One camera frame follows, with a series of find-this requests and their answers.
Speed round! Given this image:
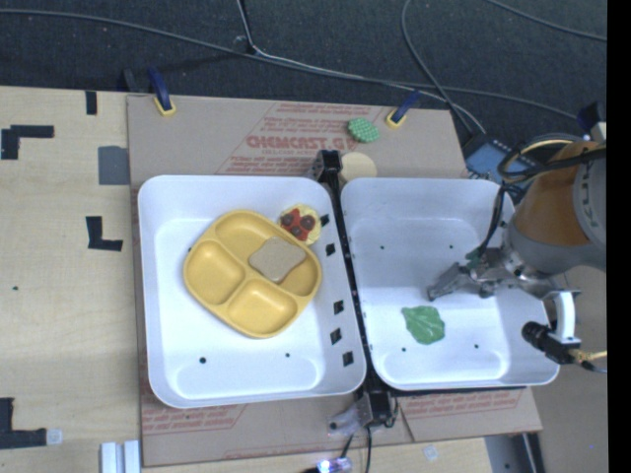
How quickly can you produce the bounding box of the black block with thin wires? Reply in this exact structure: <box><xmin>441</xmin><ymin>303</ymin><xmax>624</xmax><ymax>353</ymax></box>
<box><xmin>313</xmin><ymin>149</ymin><xmax>344</xmax><ymax>183</ymax></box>
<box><xmin>361</xmin><ymin>389</ymin><xmax>399</xmax><ymax>429</ymax></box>

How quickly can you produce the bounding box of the white plastic tray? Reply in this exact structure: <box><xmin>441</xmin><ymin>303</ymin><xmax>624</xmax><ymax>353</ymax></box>
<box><xmin>339</xmin><ymin>176</ymin><xmax>562</xmax><ymax>392</ymax></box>
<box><xmin>136</xmin><ymin>173</ymin><xmax>369</xmax><ymax>410</ymax></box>

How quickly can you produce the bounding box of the tan bread slice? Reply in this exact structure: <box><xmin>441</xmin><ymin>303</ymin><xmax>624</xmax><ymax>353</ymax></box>
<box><xmin>247</xmin><ymin>236</ymin><xmax>309</xmax><ymax>286</ymax></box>

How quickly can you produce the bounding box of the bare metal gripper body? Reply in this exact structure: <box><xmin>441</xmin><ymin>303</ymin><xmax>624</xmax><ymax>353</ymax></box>
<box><xmin>465</xmin><ymin>247</ymin><xmax>557</xmax><ymax>301</ymax></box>

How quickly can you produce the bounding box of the yellow divided plate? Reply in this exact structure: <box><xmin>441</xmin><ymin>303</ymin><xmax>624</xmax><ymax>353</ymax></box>
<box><xmin>182</xmin><ymin>209</ymin><xmax>323</xmax><ymax>340</ymax></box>

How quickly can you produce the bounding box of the thin black rod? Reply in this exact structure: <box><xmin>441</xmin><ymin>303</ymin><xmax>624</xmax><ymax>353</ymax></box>
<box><xmin>325</xmin><ymin>168</ymin><xmax>384</xmax><ymax>394</ymax></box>

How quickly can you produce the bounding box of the black cylinder on white bracket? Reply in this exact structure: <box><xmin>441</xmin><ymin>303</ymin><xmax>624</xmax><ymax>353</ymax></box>
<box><xmin>521</xmin><ymin>288</ymin><xmax>584</xmax><ymax>367</ymax></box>

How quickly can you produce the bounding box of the beige round biscuit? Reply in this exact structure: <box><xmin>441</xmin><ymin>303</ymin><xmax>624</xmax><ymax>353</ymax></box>
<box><xmin>339</xmin><ymin>151</ymin><xmax>379</xmax><ymax>179</ymax></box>

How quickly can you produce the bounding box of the green checkered biscuit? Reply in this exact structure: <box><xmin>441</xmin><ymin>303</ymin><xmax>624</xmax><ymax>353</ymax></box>
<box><xmin>346</xmin><ymin>116</ymin><xmax>382</xmax><ymax>145</ymax></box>

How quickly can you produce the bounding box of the brown cardboard board red print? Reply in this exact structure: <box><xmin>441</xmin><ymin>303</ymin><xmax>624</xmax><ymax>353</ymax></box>
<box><xmin>125</xmin><ymin>94</ymin><xmax>544</xmax><ymax>468</ymax></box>

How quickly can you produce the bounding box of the green lettuce leaf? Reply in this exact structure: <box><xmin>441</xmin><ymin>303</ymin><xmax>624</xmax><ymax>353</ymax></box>
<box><xmin>400</xmin><ymin>304</ymin><xmax>447</xmax><ymax>347</ymax></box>

